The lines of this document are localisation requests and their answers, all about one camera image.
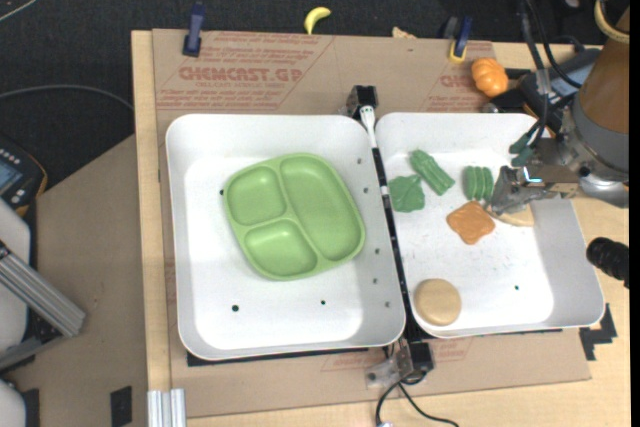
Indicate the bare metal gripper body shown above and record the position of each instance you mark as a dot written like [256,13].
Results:
[555,175]

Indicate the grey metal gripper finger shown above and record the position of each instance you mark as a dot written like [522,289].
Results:
[507,204]
[511,177]

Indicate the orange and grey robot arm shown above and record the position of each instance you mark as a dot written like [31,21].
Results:
[607,80]

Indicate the beige bread slice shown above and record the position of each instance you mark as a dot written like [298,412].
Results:
[520,218]

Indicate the green sliced cucumber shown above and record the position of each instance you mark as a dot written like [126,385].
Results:
[477,184]

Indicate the orange toast slice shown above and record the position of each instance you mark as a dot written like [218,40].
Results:
[470,222]

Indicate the white plastic tray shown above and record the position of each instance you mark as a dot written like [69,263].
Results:
[280,315]
[505,275]

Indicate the green asparagus bundle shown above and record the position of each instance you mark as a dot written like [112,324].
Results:
[431,172]

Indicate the green lettuce leaf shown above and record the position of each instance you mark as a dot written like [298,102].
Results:
[406,195]

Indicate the orange pumpkin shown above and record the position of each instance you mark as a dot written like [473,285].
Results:
[490,76]

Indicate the tan round biscuit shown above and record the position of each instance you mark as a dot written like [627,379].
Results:
[437,302]

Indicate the thin black and white rod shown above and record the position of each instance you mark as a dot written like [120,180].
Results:
[386,195]

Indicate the green divided plate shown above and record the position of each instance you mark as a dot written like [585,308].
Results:
[295,215]

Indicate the brown cardboard board red print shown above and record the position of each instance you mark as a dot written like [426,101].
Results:
[300,80]

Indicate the yellow banana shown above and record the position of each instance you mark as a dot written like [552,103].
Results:
[316,17]

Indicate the black cylinder on white bracket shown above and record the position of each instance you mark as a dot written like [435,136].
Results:
[610,257]

